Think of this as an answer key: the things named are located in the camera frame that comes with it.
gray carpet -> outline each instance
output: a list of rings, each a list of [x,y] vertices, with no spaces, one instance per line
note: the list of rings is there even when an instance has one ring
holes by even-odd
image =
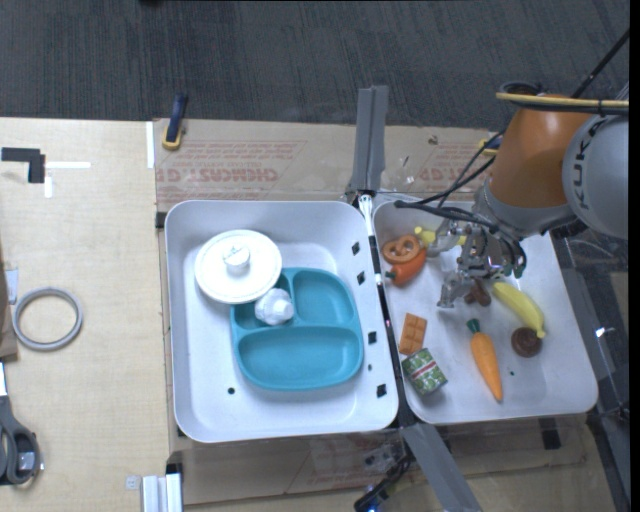
[[[0,115],[149,120],[173,95],[203,119],[501,129],[519,80],[571,94],[630,24],[630,0],[193,2],[2,0]],[[612,98],[627,43],[583,97]]]

toy banana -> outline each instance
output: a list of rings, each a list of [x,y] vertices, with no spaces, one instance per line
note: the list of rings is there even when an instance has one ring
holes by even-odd
[[[536,331],[538,338],[544,338],[544,314],[531,297],[503,281],[493,283],[492,292],[500,302],[516,313],[527,327]]]
[[[428,247],[429,244],[436,239],[436,232],[430,231],[428,229],[424,229],[421,226],[416,226],[413,228],[414,234],[422,241],[422,244],[425,247]],[[467,237],[462,235],[460,239],[456,242],[456,245],[464,245],[464,242],[467,240]]]

blue divided plate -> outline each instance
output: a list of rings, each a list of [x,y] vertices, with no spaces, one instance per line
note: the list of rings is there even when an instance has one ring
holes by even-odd
[[[255,302],[231,306],[233,350],[242,373],[266,389],[301,391],[349,380],[363,359],[358,311],[345,284],[331,272],[283,268],[277,288],[293,301],[294,316],[270,326]]]

toy carrot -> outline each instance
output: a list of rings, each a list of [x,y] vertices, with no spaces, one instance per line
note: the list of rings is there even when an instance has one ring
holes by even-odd
[[[427,259],[427,249],[422,248],[415,258],[405,262],[396,263],[389,272],[385,272],[385,276],[391,279],[393,284],[402,286],[415,277],[424,265]]]
[[[473,318],[467,322],[467,327],[473,333],[471,337],[471,353],[476,366],[484,381],[489,386],[496,400],[502,401],[502,381],[500,380],[500,368],[493,341],[488,334],[480,332],[480,322]]]

toy can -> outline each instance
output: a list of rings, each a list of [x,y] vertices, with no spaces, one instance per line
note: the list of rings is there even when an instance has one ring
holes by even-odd
[[[433,393],[447,383],[447,378],[429,352],[422,348],[402,361],[405,375],[421,395]]]

